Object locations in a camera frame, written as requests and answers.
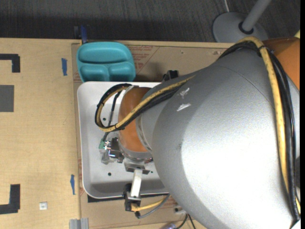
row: cardboard surface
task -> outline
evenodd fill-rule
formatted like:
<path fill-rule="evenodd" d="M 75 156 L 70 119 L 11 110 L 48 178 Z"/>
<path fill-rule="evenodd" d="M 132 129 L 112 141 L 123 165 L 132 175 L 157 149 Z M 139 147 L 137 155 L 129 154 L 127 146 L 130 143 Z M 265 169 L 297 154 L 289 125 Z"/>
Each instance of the cardboard surface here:
<path fill-rule="evenodd" d="M 135 42 L 123 41 L 132 52 L 136 67 L 136 82 L 160 82 L 168 70 L 178 70 L 179 75 L 188 74 L 209 66 L 231 44 L 229 43 L 182 43 L 182 42 Z M 81 216 L 88 217 L 90 228 L 160 228 L 172 221 L 181 221 L 184 214 L 175 213 L 177 203 L 170 198 L 165 205 L 150 216 L 137 219 L 134 213 L 124 210 L 123 200 L 88 203 L 87 194 L 82 187 L 81 144 L 79 135 L 79 117 L 77 108 L 77 89 L 81 79 L 77 71 L 76 53 L 79 44 L 72 45 L 72 68 L 74 81 L 75 119 L 77 131 L 77 149 L 81 195 Z M 161 197 L 144 198 L 142 205 L 160 200 Z M 197 222 L 198 228 L 204 228 Z"/>
<path fill-rule="evenodd" d="M 183 75 L 206 67 L 230 46 L 198 42 L 123 43 L 132 51 L 136 80 L 155 82 L 161 81 L 168 70 L 178 70 Z M 0 53 L 18 54 L 21 69 L 20 73 L 12 73 L 11 61 L 0 61 L 0 85 L 14 86 L 14 112 L 0 112 L 1 205 L 9 203 L 10 185 L 20 184 L 20 209 L 0 215 L 0 228 L 65 229 L 69 228 L 70 219 L 86 217 L 92 229 L 160 228 L 183 220 L 183 214 L 174 212 L 176 202 L 172 198 L 141 220 L 124 211 L 123 200 L 88 203 L 82 189 L 75 108 L 76 91 L 81 84 L 75 71 L 78 47 L 79 40 L 0 38 Z M 146 198 L 142 204 L 159 199 Z M 48 208 L 40 210 L 41 202 L 47 202 Z"/>
<path fill-rule="evenodd" d="M 0 215 L 0 228 L 67 229 L 81 216 L 73 41 L 0 38 L 0 52 L 19 54 L 21 69 L 12 73 L 11 61 L 0 61 L 0 85 L 14 85 L 14 112 L 0 112 L 0 204 L 8 204 L 10 185 L 20 184 L 20 209 Z"/>

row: black cable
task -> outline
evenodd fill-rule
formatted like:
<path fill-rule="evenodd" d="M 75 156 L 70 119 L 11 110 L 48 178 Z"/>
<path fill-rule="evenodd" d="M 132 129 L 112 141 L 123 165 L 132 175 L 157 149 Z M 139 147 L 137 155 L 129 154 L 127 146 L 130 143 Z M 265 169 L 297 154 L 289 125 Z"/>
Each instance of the black cable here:
<path fill-rule="evenodd" d="M 123 86 L 125 86 L 124 84 L 119 84 L 116 85 L 114 87 L 112 87 L 111 89 L 109 89 L 102 97 L 101 100 L 99 102 L 99 104 L 97 105 L 97 109 L 95 112 L 95 123 L 97 126 L 99 127 L 105 127 L 102 123 L 98 123 L 98 110 L 99 107 L 101 106 L 101 104 L 105 104 L 104 100 L 106 99 L 107 96 L 109 96 L 111 93 L 113 93 L 114 91 L 116 91 L 119 88 L 122 88 Z M 128 124 L 130 124 L 130 122 L 132 122 L 136 117 L 138 117 L 140 114 L 142 114 L 143 112 L 145 112 L 146 110 L 154 107 L 155 105 L 171 98 L 180 88 L 182 85 L 179 85 L 173 89 L 167 90 L 164 93 L 162 93 L 161 95 L 156 96 L 155 98 L 151 99 L 149 102 L 147 102 L 141 109 L 139 109 L 137 112 L 133 113 L 132 117 L 126 121 L 123 125 L 121 125 L 118 128 L 115 128 L 112 131 L 119 131 L 119 130 L 123 130 Z"/>
<path fill-rule="evenodd" d="M 190 214 L 188 214 L 188 216 L 189 216 L 189 218 L 190 218 L 190 220 L 191 220 L 191 224 L 192 224 L 193 228 L 196 229 L 196 227 L 195 227 L 195 225 L 194 225 L 194 223 L 193 223 L 192 217 L 190 216 Z"/>
<path fill-rule="evenodd" d="M 168 195 L 165 197 L 165 199 L 162 201 L 161 204 L 159 204 L 157 207 L 155 207 L 154 209 L 152 209 L 151 211 L 147 212 L 147 213 L 144 214 L 144 215 L 141 215 L 140 212 L 138 212 L 138 211 L 135 212 L 136 218 L 142 219 L 142 218 L 144 218 L 144 217 L 146 217 L 146 216 L 149 216 L 150 214 L 152 214 L 153 212 L 155 212 L 156 210 L 158 210 L 159 208 L 161 208 L 161 207 L 163 206 L 163 204 L 166 203 L 166 201 L 168 200 L 168 198 L 169 198 L 170 196 L 171 196 L 171 195 L 168 194 Z"/>
<path fill-rule="evenodd" d="M 295 188 L 295 162 L 296 162 L 296 147 L 295 147 L 295 120 L 293 106 L 290 95 L 290 88 L 286 73 L 278 59 L 270 52 L 270 59 L 274 66 L 275 75 L 278 79 L 280 96 L 283 106 L 284 122 L 285 122 L 285 142 L 286 142 L 286 164 L 288 176 L 288 196 L 289 205 L 295 221 L 300 219 L 296 198 L 297 192 Z"/>
<path fill-rule="evenodd" d="M 180 229 L 185 224 L 187 217 L 188 217 L 188 214 L 186 214 L 183 222 L 180 224 L 180 226 L 176 227 L 176 229 Z"/>
<path fill-rule="evenodd" d="M 113 102 L 112 102 L 112 106 L 111 106 L 111 114 L 110 114 L 110 116 L 109 116 L 108 126 L 110 126 L 110 124 L 111 124 L 112 114 L 113 114 L 114 109 L 115 109 L 115 103 L 116 103 L 117 98 L 120 96 L 120 94 L 121 94 L 121 92 L 118 92 L 118 93 L 114 96 L 114 99 L 113 99 Z M 102 138 L 102 141 L 103 141 L 103 142 L 106 141 L 106 138 L 107 138 L 108 134 L 109 134 L 109 132 L 105 132 L 104 137 Z"/>

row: small white sticker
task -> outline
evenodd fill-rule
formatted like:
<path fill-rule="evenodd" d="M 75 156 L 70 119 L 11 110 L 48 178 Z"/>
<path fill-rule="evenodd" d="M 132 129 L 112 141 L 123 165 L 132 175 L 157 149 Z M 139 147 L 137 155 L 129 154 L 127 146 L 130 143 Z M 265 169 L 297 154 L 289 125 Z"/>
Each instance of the small white sticker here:
<path fill-rule="evenodd" d="M 48 202 L 40 202 L 39 203 L 39 209 L 40 210 L 48 209 Z"/>

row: metal pole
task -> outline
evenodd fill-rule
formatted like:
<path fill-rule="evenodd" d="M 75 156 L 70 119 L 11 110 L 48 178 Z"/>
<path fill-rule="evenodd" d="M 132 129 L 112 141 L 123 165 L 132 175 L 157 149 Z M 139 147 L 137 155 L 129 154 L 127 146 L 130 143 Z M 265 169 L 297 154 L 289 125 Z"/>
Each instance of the metal pole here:
<path fill-rule="evenodd" d="M 242 29 L 244 31 L 252 30 L 270 2 L 271 0 L 258 0 L 256 2 L 246 19 L 243 21 Z"/>

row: white tray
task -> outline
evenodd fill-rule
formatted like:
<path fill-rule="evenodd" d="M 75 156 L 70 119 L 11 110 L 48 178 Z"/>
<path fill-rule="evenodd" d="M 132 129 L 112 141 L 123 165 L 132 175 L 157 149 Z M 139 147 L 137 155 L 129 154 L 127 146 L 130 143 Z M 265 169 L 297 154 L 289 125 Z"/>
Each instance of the white tray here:
<path fill-rule="evenodd" d="M 82 182 L 88 195 L 93 198 L 118 198 L 122 197 L 123 188 L 132 182 L 133 173 L 125 170 L 124 164 L 117 162 L 103 164 L 98 149 L 104 132 L 95 124 L 94 116 L 96 106 L 103 94 L 112 86 L 120 82 L 85 82 L 77 91 L 80 136 L 81 136 L 81 160 Z M 158 83 L 130 83 L 138 86 L 154 87 Z M 108 124 L 109 111 L 113 97 L 108 100 L 102 110 L 101 118 L 106 118 L 103 123 Z M 112 118 L 112 124 L 117 123 L 119 105 L 122 94 L 116 101 L 116 107 Z M 110 133 L 107 139 L 117 136 Z M 151 172 L 142 176 L 141 195 L 163 194 L 168 191 L 160 181 L 154 163 L 145 166 Z"/>

